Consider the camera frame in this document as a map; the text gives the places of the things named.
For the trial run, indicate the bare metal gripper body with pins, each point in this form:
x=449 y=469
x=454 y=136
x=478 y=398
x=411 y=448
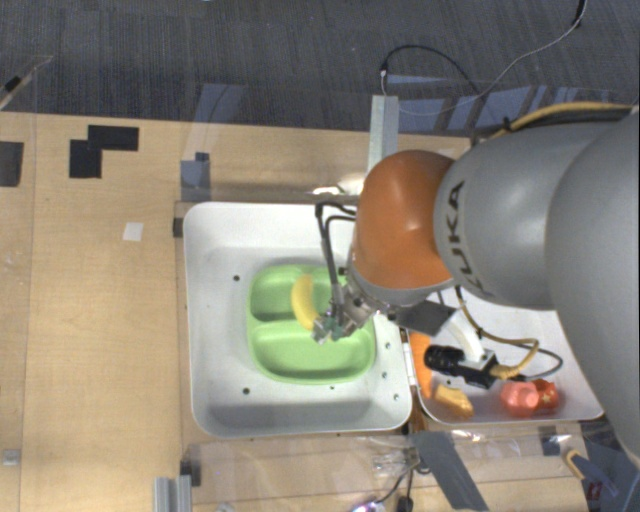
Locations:
x=359 y=312

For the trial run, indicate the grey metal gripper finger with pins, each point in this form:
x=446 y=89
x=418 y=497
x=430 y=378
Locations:
x=321 y=334
x=344 y=330

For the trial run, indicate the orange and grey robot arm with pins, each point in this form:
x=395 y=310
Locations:
x=500 y=225

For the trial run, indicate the green divided plate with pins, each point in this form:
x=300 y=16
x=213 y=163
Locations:
x=300 y=350

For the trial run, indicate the yellow banana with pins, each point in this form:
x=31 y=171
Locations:
x=303 y=300

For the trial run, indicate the orange carrot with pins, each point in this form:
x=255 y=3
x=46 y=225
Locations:
x=421 y=350

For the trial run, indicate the white plastic tray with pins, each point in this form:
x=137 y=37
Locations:
x=505 y=325
x=220 y=325

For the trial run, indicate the tan bread slice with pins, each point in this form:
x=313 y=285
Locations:
x=452 y=400

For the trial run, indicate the pink doughnut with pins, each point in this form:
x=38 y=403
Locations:
x=519 y=399

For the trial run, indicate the black cylinder on white bracket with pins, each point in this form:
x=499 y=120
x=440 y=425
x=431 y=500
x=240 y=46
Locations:
x=452 y=361

